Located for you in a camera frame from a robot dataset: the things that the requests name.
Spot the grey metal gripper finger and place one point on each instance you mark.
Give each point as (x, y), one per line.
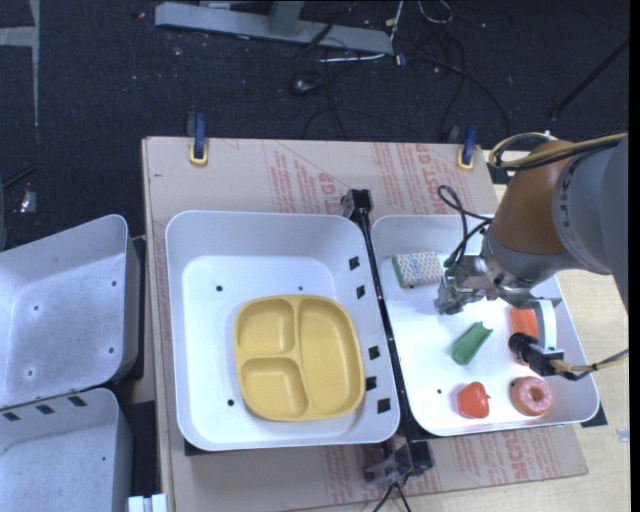
(443, 301)
(461, 304)

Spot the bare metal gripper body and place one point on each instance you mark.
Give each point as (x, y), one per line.
(472, 280)

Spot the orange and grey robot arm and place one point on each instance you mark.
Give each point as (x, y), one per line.
(560, 215)

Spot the green celery stick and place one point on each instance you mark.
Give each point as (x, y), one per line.
(470, 344)

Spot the green and white carton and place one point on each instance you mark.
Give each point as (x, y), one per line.
(417, 267)

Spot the thin black rod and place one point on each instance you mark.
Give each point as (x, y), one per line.
(385, 310)

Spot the white plastic tray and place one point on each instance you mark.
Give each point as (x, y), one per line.
(210, 350)
(425, 360)

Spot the orange carrot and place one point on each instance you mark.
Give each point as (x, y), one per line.
(523, 322)

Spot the orange bell pepper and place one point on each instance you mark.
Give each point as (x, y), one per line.
(471, 401)

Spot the pink doughnut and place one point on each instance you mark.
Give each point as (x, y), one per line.
(520, 400)

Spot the yellow divided plate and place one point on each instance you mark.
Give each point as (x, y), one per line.
(325, 350)

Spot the brown cardboard board, red print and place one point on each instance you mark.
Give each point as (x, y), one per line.
(300, 165)

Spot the black cylinder on white bracket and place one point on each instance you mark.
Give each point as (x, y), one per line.
(537, 357)

